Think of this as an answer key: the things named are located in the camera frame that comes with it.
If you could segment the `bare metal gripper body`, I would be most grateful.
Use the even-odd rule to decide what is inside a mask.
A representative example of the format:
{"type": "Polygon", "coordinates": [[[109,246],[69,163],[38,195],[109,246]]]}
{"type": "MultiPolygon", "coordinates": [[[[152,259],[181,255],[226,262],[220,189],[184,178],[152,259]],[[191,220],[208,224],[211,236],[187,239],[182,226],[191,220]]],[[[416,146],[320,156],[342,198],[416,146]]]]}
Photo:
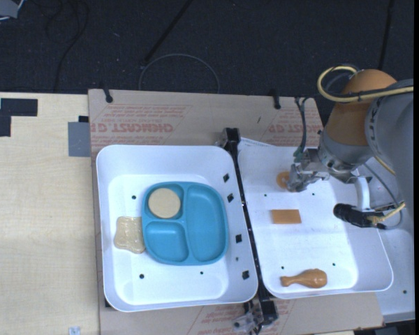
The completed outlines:
{"type": "Polygon", "coordinates": [[[324,148],[307,148],[304,151],[297,148],[293,157],[294,163],[286,184],[287,189],[294,192],[302,192],[308,185],[330,177],[347,184],[354,178],[353,171],[357,168],[356,164],[347,163],[324,148]]]}

